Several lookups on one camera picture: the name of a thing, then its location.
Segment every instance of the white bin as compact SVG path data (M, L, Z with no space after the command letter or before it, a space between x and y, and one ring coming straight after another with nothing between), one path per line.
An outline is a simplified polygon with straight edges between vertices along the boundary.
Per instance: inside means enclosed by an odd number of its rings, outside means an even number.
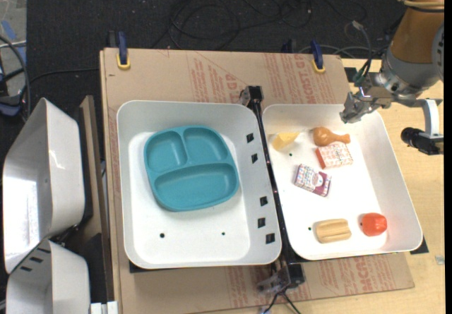
M340 104L275 104L263 112L263 127L278 186L289 242L307 260L414 250L422 243L422 230L386 128L378 112L353 124L341 121ZM335 133L349 133L351 165L322 169L314 151L311 129L325 126ZM299 132L293 144L277 151L271 145L281 132ZM300 164L330 174L326 197L294 185ZM360 227L363 214L383 214L388 228L366 236ZM320 243L314 225L327 219L346 219L351 238Z
M8 278L6 314L87 314L89 307L85 259L47 239Z
M78 124L42 98L4 162L6 271L11 273L42 239L78 224L84 209Z
M171 212L158 205L143 148L154 133L204 125L225 140L239 189L212 207ZM276 260L281 239L273 192L254 113L240 104L130 101L117 113L124 245L144 269L264 265Z

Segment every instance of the toy apple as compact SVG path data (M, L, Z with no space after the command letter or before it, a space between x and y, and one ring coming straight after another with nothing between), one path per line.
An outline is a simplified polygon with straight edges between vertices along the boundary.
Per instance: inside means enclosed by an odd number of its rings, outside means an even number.
M382 214L370 212L361 219L362 231L367 236L377 236L382 234L388 228L388 222Z

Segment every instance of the cardboard sheet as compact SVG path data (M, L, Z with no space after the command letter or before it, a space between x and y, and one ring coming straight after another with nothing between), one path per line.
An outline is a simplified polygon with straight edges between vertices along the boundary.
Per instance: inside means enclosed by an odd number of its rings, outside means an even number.
M187 314L269 304L273 295L256 288L270 276L268 266L130 272L122 231L117 110L134 99L238 103L247 85L262 87L263 106L343 103L349 85L340 58L324 56L326 72L318 74L310 54L130 49L131 68L122 71L116 54L116 49L105 49L100 60L114 292L120 312ZM293 301L414 286L403 253L306 262L303 269L306 283L287 293Z

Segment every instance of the red and white box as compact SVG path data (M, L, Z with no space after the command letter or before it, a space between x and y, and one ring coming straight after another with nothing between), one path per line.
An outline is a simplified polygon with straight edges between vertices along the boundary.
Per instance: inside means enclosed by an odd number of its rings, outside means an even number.
M332 145L318 147L316 155L322 169L340 167L352 164L353 158L345 143L334 143Z
M320 196L327 196L330 190L331 176L312 167L300 164L294 184Z

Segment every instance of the orange toy chicken leg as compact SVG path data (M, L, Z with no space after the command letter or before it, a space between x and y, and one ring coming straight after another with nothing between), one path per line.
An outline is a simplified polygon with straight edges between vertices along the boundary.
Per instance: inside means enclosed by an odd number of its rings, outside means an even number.
M342 143L350 143L350 135L337 135L326 127L316 127L314 129L314 143L317 146L327 146L330 143L339 141Z

